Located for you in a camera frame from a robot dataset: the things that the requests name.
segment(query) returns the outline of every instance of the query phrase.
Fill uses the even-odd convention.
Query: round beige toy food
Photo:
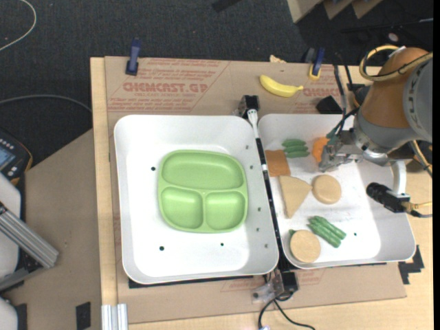
[[[313,232],[299,230],[290,239],[290,251],[299,261],[313,263],[321,254],[321,244]]]
[[[312,193],[324,204],[334,204],[341,199],[342,189],[338,180],[330,175],[319,175],[312,182]]]

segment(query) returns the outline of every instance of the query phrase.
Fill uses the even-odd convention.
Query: yellow cable
[[[384,51],[384,50],[397,50],[397,49],[399,49],[399,47],[397,47],[395,45],[383,45],[383,46],[376,47],[375,49],[369,51],[365,55],[365,57],[361,60],[361,62],[359,64],[359,72],[360,72],[361,76],[364,77],[367,80],[372,80],[372,81],[389,80],[391,78],[397,77],[398,75],[404,74],[410,68],[413,68],[413,67],[416,67],[416,66],[420,65],[421,63],[424,63],[425,61],[430,60],[434,56],[434,52],[428,52],[427,54],[422,55],[419,58],[416,58],[415,60],[411,61],[410,63],[407,63],[406,65],[403,65],[399,69],[396,69],[395,71],[390,72],[388,74],[382,74],[380,76],[379,75],[372,76],[372,75],[367,74],[367,72],[366,72],[366,62],[371,57],[376,55],[378,52],[381,52],[381,51]]]

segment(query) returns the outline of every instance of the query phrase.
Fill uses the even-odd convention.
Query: blue clamp
[[[310,66],[309,78],[312,80],[318,80],[321,75],[321,65],[324,60],[325,49],[320,47],[316,55],[315,62]]]
[[[131,76],[136,76],[138,74],[138,57],[140,53],[140,39],[133,38],[131,41],[130,48],[130,60],[126,63],[125,73]]]

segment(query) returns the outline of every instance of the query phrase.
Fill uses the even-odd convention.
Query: white tray
[[[128,115],[114,130],[120,193],[122,262],[142,284],[266,274],[278,247],[250,124],[236,116]],[[157,173],[171,151],[197,149],[235,157],[247,177],[245,223],[227,233],[183,232],[162,218]]]
[[[298,138],[307,142],[311,151],[314,140],[324,137],[340,121],[341,115],[285,115],[263,116],[258,124],[265,150],[282,149],[286,139]],[[352,119],[346,121],[346,129]],[[311,183],[321,173],[312,155],[288,159],[291,176]],[[389,167],[367,161],[360,164],[341,165],[336,171],[326,173],[341,184],[342,198],[334,205],[325,205],[309,193],[295,215],[285,215],[283,197],[278,178],[271,177],[274,205],[283,242],[285,256],[290,263],[303,269],[404,261],[415,253],[415,240],[406,214],[395,214],[366,195],[366,187],[378,182],[393,187],[393,174]],[[347,233],[339,248],[322,239],[321,255],[314,263],[303,263],[290,252],[289,230],[307,229],[308,218],[325,217]]]

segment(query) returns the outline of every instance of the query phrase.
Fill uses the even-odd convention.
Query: triangular toy bread
[[[301,179],[291,176],[280,176],[279,180],[286,215],[291,218],[311,191],[312,186]]]

